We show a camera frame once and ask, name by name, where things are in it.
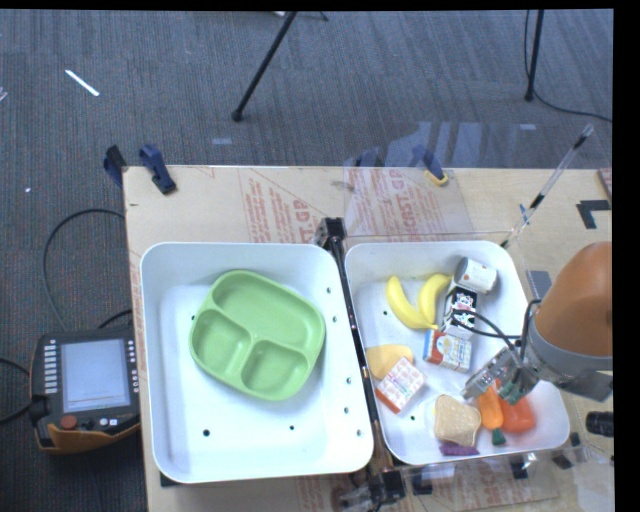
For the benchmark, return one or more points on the yellow cheese wedge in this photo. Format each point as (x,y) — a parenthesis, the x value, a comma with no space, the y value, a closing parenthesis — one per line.
(386,359)

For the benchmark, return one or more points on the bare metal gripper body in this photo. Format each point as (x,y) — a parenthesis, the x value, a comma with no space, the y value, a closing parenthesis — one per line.
(505,367)

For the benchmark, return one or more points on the tan bread slice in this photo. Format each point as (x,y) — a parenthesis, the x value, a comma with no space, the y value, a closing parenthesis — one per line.
(456,420)

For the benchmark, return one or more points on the orange carrot green top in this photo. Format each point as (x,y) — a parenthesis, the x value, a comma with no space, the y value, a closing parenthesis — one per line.
(491,414)

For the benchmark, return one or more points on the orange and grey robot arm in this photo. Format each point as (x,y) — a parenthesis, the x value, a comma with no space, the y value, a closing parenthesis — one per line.
(575,300)

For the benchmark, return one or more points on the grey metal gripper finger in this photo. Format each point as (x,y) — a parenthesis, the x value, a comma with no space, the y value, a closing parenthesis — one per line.
(477,384)

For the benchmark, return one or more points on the black and white carton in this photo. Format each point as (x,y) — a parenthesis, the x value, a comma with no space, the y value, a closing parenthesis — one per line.
(460,312)

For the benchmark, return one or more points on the white and orange carton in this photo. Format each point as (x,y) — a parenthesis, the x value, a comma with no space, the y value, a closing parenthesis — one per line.
(447,351)

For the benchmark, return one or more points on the yellow banana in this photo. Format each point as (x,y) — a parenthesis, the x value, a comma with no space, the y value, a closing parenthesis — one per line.
(431,297)
(402,307)

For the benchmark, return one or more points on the black cylinder on white bracket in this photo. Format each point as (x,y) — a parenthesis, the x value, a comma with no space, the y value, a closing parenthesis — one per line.
(600,424)

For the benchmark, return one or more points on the orange and white packet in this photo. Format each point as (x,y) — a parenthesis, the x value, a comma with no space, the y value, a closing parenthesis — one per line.
(400,384)

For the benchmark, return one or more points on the white plastic tray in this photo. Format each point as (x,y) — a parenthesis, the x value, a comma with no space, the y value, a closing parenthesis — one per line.
(400,440)
(260,440)

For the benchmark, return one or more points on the purple flat piece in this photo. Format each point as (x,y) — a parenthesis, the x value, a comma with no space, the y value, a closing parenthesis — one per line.
(457,450)

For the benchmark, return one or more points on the white can orange print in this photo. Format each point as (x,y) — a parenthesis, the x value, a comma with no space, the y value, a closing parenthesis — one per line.
(476,275)

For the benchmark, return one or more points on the green divided plate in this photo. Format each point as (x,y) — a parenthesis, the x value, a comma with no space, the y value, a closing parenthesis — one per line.
(257,335)

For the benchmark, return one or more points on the brown cardboard board red print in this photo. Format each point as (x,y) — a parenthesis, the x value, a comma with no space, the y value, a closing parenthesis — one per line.
(210,210)

